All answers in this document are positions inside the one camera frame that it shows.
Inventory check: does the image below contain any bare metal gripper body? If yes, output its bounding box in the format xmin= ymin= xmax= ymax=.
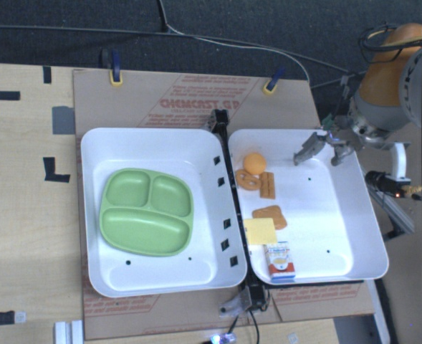
xmin=325 ymin=114 xmax=390 ymax=154

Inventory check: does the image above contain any brown rectangular biscuit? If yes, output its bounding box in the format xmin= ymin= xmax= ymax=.
xmin=259 ymin=171 xmax=277 ymax=200

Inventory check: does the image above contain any orange round bun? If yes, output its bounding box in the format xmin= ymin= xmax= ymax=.
xmin=242 ymin=152 xmax=268 ymax=176

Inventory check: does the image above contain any tan pretzel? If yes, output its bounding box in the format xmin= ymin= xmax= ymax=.
xmin=234 ymin=168 xmax=262 ymax=192

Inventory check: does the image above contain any white plastic tray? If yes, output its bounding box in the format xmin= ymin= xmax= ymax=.
xmin=80 ymin=127 xmax=249 ymax=298
xmin=227 ymin=128 xmax=390 ymax=286

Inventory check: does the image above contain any brown bread slice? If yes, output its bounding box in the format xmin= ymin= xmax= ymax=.
xmin=251 ymin=205 xmax=288 ymax=231

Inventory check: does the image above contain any thin black rod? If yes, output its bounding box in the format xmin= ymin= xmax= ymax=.
xmin=219 ymin=127 xmax=257 ymax=290

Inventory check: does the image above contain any yellow cheese slice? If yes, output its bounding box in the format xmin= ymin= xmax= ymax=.
xmin=243 ymin=217 xmax=279 ymax=246

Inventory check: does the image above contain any white and orange carton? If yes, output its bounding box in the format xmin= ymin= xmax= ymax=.
xmin=264 ymin=241 xmax=297 ymax=284

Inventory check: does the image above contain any green divided plate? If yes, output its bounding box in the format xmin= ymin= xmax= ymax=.
xmin=99 ymin=167 xmax=195 ymax=257

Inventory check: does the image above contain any brown cardboard board red print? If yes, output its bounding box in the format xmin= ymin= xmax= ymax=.
xmin=72 ymin=68 xmax=376 ymax=340

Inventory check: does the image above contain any black cylinder on white bracket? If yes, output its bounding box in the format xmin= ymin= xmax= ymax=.
xmin=365 ymin=141 xmax=412 ymax=196

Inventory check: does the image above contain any black block with wires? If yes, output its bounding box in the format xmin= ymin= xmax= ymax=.
xmin=239 ymin=284 xmax=269 ymax=312
xmin=208 ymin=108 xmax=231 ymax=134

